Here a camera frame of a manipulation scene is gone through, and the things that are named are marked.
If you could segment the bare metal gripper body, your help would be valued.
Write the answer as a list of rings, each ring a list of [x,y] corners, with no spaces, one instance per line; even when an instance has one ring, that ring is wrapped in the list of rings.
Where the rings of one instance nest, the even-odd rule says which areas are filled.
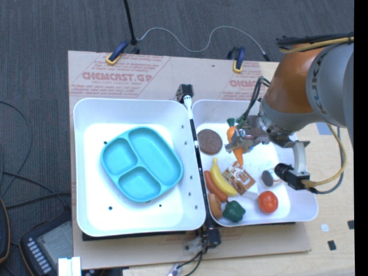
[[[296,143],[290,138],[293,132],[281,129],[268,118],[263,121],[260,116],[249,115],[246,118],[239,117],[236,124],[242,141],[253,141],[255,146],[274,143],[282,148],[291,148]]]

